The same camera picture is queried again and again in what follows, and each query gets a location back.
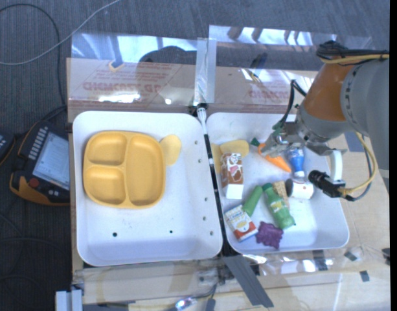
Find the robotic hand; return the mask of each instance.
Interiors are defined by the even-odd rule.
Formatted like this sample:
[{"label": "robotic hand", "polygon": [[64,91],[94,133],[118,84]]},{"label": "robotic hand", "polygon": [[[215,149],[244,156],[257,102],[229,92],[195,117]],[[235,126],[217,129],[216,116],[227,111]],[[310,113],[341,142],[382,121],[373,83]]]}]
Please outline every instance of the robotic hand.
[{"label": "robotic hand", "polygon": [[[318,48],[317,56],[324,65],[298,107],[295,121],[286,121],[293,103],[292,83],[288,112],[274,125],[261,153],[276,157],[291,146],[306,146],[320,156],[332,156],[335,150],[326,142],[355,131],[369,137],[374,168],[378,166],[389,193],[389,53],[350,50],[328,41]],[[353,200],[346,194],[352,189],[342,190],[345,184],[334,183],[325,173],[313,171],[309,180],[331,197]]]}]

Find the gray carpet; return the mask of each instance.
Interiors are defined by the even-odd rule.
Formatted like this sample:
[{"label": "gray carpet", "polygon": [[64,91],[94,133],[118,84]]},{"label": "gray carpet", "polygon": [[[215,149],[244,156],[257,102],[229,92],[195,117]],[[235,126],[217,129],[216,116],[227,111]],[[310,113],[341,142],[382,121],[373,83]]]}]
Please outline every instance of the gray carpet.
[{"label": "gray carpet", "polygon": [[[63,39],[112,1],[0,0],[0,9],[36,5],[53,18]],[[195,40],[208,37],[209,25],[371,37],[376,49],[389,49],[390,0],[123,0],[82,30]],[[1,62],[31,59],[57,41],[41,10],[22,5],[0,12]],[[71,41],[60,46],[59,75],[58,53],[55,49],[23,65],[0,64],[0,126],[21,134],[62,105]],[[64,113],[52,120],[60,127],[65,121]],[[70,288],[69,209],[28,202],[10,191],[15,151],[0,168],[0,311],[54,310],[55,291]]]}]

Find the yellow tray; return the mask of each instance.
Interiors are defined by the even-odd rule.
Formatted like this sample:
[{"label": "yellow tray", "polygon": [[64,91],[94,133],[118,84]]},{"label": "yellow tray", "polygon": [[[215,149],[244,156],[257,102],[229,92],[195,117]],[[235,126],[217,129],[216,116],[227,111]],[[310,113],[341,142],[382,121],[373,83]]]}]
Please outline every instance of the yellow tray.
[{"label": "yellow tray", "polygon": [[83,184],[101,205],[141,209],[155,205],[165,190],[165,158],[153,137],[138,132],[98,132],[87,142]]}]

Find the white cable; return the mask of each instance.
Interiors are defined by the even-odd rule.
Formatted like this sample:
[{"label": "white cable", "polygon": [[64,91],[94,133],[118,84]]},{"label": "white cable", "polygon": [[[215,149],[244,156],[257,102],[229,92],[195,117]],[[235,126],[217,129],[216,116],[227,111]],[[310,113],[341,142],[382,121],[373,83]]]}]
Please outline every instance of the white cable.
[{"label": "white cable", "polygon": [[31,58],[29,60],[23,61],[23,62],[4,62],[4,61],[0,61],[0,65],[25,65],[26,63],[30,63],[33,62],[37,59],[40,59],[42,56],[45,56],[47,53],[51,52],[52,50],[54,50],[55,48],[57,48],[58,46],[60,46],[62,43],[64,43],[65,41],[67,41],[69,38],[71,38],[76,32],[78,32],[88,21],[90,21],[97,13],[101,12],[103,9],[106,9],[108,7],[110,7],[111,5],[114,5],[115,3],[118,3],[121,0],[114,0],[111,3],[108,3],[107,5],[99,8],[98,10],[96,10],[93,14],[91,14],[79,27],[77,27],[77,29],[75,29],[74,31],[72,31],[70,33],[70,35],[68,35],[66,38],[64,38],[62,41],[59,41],[56,45],[54,45],[53,47],[51,47],[50,49],[48,49],[47,51],[41,53],[40,55],[37,55],[34,58]]}]

